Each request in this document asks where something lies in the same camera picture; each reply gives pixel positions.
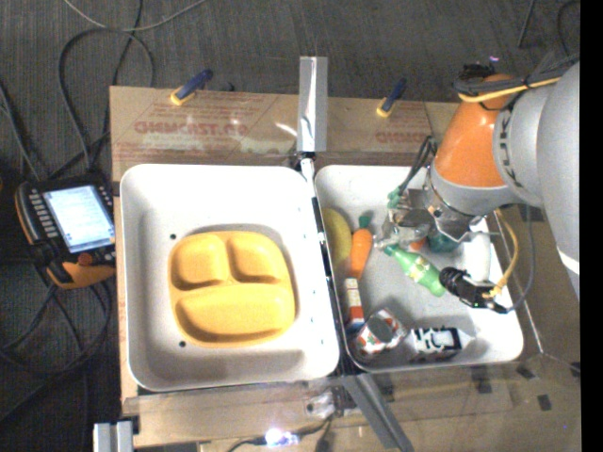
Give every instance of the white tray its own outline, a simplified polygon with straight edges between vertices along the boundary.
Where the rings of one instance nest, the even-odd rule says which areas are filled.
[[[300,174],[278,167],[140,165],[123,176],[121,198],[127,355],[142,387],[164,392],[315,379],[335,369],[331,300]],[[280,246],[296,294],[295,321],[283,335],[249,347],[186,343],[172,316],[168,256],[178,239],[216,230],[257,231]]]
[[[375,166],[328,166],[316,176],[318,202],[321,208],[332,207],[340,212],[353,228],[358,218],[372,213],[371,231],[377,233],[386,217],[387,194],[406,178],[409,168]],[[424,181],[424,169],[410,183],[418,188]],[[487,232],[483,219],[476,231]],[[455,266],[467,269],[474,277],[489,277],[494,283],[502,276],[500,264],[489,239],[475,239],[461,245],[455,252],[425,253],[438,268]],[[334,271],[335,286],[345,278]],[[387,307],[408,328],[456,327],[475,339],[458,355],[439,363],[410,363],[410,352],[404,343],[370,363],[358,366],[371,372],[416,370],[425,367],[476,365],[508,362],[523,349],[523,334],[515,312],[499,315],[485,309],[472,309],[450,293],[433,296],[426,288],[408,278],[398,263],[384,252],[373,250],[359,282],[365,317]],[[511,306],[507,288],[497,300]]]

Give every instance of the green toy bottle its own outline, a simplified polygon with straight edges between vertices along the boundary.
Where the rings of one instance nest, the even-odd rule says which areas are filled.
[[[384,251],[398,261],[407,276],[425,286],[434,296],[441,297],[446,293],[446,288],[440,283],[440,270],[423,256],[398,246],[386,246]]]

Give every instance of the white cable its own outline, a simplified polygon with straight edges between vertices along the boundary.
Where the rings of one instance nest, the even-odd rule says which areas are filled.
[[[190,10],[193,10],[194,8],[196,8],[199,5],[205,3],[206,1],[207,0],[198,0],[195,3],[193,3],[193,4],[191,4],[191,5],[187,6],[187,7],[184,7],[182,10],[177,11],[176,13],[174,13],[170,17],[167,17],[166,19],[162,20],[161,22],[157,22],[156,24],[150,24],[150,25],[145,25],[145,26],[136,26],[136,27],[132,27],[132,28],[112,28],[112,27],[110,27],[108,25],[101,24],[100,22],[95,21],[94,19],[92,19],[91,17],[89,17],[88,15],[86,15],[78,7],[76,7],[70,0],[63,0],[63,2],[65,2],[75,13],[77,13],[80,17],[86,19],[91,24],[94,24],[94,25],[99,26],[101,28],[110,28],[110,29],[113,29],[113,30],[120,30],[122,32],[141,32],[143,30],[151,30],[152,28],[157,28],[160,25],[163,25],[163,24],[166,24],[167,22],[172,21],[176,17],[179,17],[183,13],[186,13],[186,12],[188,12]]]

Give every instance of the gray carpet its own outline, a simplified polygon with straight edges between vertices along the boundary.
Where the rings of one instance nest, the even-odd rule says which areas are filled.
[[[138,0],[72,1],[109,26],[127,28],[137,19]],[[160,22],[194,1],[143,0],[140,24]],[[518,48],[529,5],[530,0],[210,0],[135,35],[152,53],[157,88],[178,87],[210,68],[210,89],[296,93],[299,57],[318,55],[329,58],[331,96],[382,98],[404,75],[404,99],[457,102],[450,84],[466,63],[496,57],[499,71],[524,75],[549,52],[579,52],[577,0],[536,0]],[[0,85],[41,178],[81,150],[60,97],[57,62],[71,39],[92,28],[61,0],[0,0]],[[76,39],[64,55],[65,84],[88,143],[104,132],[107,87],[127,42],[122,34],[93,32]],[[146,86],[150,78],[142,46],[132,42],[118,83]],[[7,185],[0,196],[0,343],[7,343],[26,329],[46,291],[24,263],[10,198],[31,172],[1,114],[0,143],[0,175]],[[108,176],[108,143],[97,164]],[[62,175],[83,170],[79,160]],[[114,290],[113,282],[108,286]],[[95,296],[78,291],[58,298],[82,340],[92,340],[103,324]],[[37,363],[61,363],[77,354],[56,302],[18,351]],[[91,424],[120,415],[115,319],[85,369],[87,394],[81,369],[40,388],[36,377],[0,362],[0,450],[71,451],[82,442],[90,450]]]

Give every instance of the yellow plate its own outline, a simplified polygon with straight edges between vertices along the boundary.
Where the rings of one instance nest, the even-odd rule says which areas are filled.
[[[201,347],[243,347],[284,333],[295,318],[285,258],[263,234],[194,234],[169,258],[171,308],[180,331]]]

